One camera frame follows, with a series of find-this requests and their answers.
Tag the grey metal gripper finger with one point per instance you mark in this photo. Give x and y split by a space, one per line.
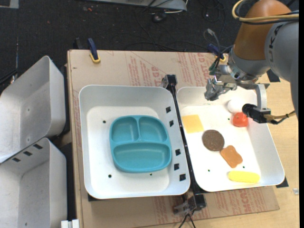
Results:
209 91
218 92

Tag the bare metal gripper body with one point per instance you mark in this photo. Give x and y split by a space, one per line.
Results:
226 78

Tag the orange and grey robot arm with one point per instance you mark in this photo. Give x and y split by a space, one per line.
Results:
256 39

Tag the white egg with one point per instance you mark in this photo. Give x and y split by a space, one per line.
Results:
234 105

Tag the red tomato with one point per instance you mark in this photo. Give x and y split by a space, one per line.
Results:
240 120

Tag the yellow cheese slice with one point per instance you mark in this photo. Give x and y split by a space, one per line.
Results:
192 123

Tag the brown round patty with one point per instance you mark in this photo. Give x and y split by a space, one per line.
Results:
213 140

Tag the thin black rod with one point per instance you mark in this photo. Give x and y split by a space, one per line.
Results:
184 136

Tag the orange bread slice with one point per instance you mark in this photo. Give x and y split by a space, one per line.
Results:
231 157

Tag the white plastic tray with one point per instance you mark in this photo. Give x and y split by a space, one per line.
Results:
99 174
261 151
28 108
33 189

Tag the yellow oblong toy food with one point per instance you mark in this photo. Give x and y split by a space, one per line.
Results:
244 177

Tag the brown cardboard board red print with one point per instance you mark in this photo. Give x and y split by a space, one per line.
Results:
118 68

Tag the blue divided plate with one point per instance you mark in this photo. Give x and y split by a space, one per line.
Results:
140 155

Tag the black cylinder on white bracket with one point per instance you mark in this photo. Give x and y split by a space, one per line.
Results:
255 113

